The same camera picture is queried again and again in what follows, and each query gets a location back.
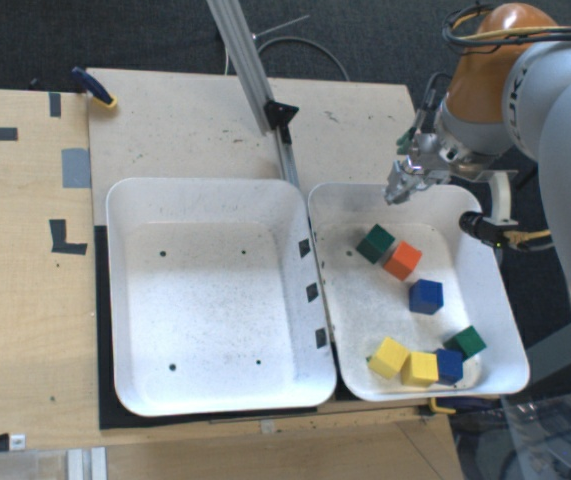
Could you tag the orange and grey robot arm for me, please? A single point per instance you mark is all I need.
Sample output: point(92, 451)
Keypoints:
point(540, 98)

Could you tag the pale wood board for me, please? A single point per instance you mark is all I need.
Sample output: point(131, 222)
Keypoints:
point(190, 133)

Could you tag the blue cube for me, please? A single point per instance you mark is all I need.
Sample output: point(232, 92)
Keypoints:
point(450, 366)
point(426, 296)

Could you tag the dark green cube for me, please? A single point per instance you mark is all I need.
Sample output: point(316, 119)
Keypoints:
point(469, 341)
point(376, 244)

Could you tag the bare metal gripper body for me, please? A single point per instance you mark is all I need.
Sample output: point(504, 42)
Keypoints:
point(437, 157)

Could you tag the white plastic tray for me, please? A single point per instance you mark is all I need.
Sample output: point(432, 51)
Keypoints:
point(215, 308)
point(370, 308)

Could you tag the yellow cube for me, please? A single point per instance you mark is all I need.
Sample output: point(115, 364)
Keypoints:
point(420, 369)
point(388, 358)

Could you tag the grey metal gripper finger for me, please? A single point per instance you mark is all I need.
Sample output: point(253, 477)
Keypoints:
point(393, 190)
point(411, 184)

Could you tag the orange cube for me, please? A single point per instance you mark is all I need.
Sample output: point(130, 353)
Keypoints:
point(403, 261)

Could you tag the black cylinder on white bracket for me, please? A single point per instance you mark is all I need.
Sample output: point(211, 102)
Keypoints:
point(485, 229)

